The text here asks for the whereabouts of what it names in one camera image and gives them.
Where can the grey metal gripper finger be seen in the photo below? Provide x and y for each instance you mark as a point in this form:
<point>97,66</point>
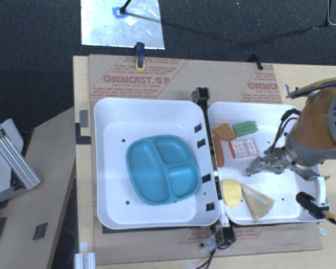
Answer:
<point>279,170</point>
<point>254,167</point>

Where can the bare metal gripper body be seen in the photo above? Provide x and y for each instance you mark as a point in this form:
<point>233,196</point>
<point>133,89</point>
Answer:
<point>292,162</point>

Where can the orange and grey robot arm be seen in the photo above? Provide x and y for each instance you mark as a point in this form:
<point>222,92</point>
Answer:
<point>313,125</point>

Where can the white plastic tray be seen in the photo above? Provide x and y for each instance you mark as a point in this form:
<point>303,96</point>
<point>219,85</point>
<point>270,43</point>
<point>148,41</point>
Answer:
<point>114,150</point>
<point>280,186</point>

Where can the red and white packet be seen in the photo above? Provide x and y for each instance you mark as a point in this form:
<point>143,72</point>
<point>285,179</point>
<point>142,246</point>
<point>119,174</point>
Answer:
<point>243,148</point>

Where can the yellow oval toy food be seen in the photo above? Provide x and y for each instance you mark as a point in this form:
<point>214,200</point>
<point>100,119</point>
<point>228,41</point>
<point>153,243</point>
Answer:
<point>232,192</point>

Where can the beige cheese wedge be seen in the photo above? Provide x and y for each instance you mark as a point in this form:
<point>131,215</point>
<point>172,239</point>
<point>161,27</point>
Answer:
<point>257,202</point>

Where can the orange sausage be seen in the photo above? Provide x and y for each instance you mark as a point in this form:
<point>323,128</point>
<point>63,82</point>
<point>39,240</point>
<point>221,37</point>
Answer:
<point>219,153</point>

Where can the green beans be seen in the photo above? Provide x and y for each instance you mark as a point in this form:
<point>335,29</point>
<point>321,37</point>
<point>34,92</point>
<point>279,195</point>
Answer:
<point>245,128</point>

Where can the orange pizza slice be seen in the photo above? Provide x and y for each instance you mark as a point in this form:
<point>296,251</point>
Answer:
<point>224,132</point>

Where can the blue divided plate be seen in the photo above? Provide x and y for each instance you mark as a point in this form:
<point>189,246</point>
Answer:
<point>162,169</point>

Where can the brown cardboard board red print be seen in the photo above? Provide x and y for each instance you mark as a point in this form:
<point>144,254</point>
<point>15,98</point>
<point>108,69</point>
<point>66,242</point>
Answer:
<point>168,74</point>

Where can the black cylinder on white bracket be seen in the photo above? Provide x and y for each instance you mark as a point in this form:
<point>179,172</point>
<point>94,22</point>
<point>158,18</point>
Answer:
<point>310,203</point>

